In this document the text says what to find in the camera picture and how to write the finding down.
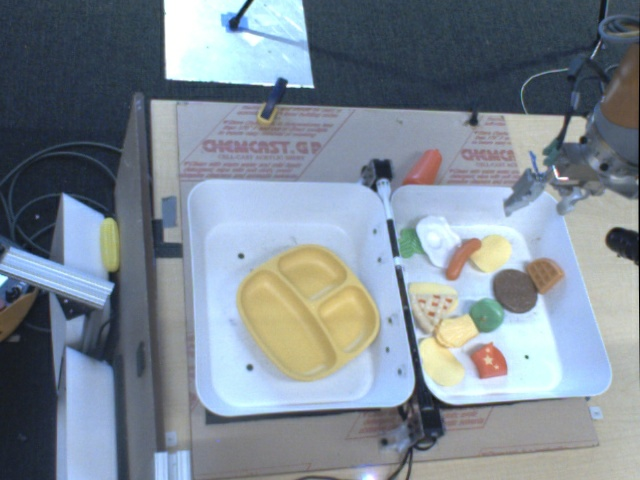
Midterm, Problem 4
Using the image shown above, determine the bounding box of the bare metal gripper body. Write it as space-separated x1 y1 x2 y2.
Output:
548 140 640 199

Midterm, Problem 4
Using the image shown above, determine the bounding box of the smooth yellow crisp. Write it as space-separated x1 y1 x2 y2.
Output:
468 233 514 275
418 336 467 388

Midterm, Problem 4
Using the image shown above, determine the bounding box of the orange waffle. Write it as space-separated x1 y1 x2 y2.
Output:
524 257 566 296

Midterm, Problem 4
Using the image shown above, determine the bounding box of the orange sausage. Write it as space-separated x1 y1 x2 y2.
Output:
444 237 483 282

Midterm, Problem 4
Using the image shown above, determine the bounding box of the white fried egg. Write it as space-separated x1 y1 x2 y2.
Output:
415 214 463 270

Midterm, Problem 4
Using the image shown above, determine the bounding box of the brown burger patty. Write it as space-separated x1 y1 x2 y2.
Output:
491 268 540 315

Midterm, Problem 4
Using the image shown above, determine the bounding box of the green round toy food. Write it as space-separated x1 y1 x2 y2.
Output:
468 297 506 333

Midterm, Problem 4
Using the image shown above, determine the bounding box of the green lettuce leaf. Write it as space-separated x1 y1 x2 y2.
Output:
397 227 429 261

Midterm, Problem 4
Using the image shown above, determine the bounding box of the white plastic tray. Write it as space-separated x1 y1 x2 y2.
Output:
389 183 614 407
186 178 417 418

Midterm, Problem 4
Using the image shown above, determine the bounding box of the lattice pie slice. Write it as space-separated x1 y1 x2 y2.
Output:
408 281 460 335

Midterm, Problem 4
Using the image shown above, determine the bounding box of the thin black and white rod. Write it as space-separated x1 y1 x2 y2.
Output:
376 179 430 410

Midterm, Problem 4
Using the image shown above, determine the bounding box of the ridged yellow crisp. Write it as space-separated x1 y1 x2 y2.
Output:
433 313 480 350

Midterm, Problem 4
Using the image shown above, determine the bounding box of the red wedge with yellow stars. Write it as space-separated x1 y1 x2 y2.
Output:
470 341 509 381

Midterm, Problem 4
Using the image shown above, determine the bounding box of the brown cardboard board red print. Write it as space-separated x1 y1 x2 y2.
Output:
175 101 600 480

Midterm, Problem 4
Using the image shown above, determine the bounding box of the yellow divided plate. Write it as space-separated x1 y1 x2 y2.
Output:
235 243 383 383

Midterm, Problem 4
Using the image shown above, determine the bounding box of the black cylinder on white bracket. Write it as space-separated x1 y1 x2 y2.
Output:
605 226 640 260

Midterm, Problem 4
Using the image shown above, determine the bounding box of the black block with thin wires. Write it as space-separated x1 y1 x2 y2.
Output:
416 392 447 442
360 158 395 190

